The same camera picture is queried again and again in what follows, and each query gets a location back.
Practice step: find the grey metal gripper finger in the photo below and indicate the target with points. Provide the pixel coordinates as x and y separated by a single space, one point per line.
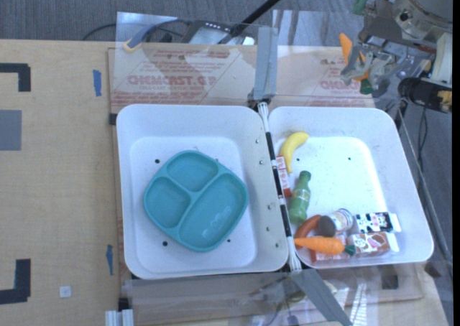
350 64
380 75

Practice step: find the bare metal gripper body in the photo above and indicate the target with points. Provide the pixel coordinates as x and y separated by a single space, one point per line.
391 28

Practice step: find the orange carrot with green top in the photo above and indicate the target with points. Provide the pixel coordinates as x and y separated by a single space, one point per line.
345 46
320 245

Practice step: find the white plastic tray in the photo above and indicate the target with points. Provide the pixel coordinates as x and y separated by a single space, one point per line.
345 170
248 127

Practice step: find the yellow banana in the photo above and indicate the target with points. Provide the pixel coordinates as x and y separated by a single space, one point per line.
289 146

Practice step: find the thin black and white rod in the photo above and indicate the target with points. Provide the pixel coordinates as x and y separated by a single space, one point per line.
270 145

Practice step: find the brown cardboard board red print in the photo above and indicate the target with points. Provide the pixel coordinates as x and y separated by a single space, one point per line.
223 73

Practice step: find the red and white packet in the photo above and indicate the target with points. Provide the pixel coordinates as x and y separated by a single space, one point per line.
284 177

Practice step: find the green bottle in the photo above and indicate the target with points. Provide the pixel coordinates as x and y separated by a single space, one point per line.
300 199

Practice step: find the black and white cow carton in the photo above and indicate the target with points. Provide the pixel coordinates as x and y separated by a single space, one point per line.
375 222

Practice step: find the small white and red can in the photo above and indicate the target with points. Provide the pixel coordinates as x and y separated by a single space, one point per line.
343 219

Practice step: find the brown potato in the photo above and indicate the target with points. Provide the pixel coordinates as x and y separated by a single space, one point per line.
326 226

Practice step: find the orange-red sausage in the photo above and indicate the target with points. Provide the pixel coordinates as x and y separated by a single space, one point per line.
306 227

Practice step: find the brown and white carton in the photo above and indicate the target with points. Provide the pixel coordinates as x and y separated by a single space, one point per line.
373 243

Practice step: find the teal divided plate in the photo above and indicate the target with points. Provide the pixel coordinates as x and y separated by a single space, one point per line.
196 202

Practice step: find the black cylinder on white bracket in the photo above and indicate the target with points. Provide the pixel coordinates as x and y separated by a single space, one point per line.
422 93

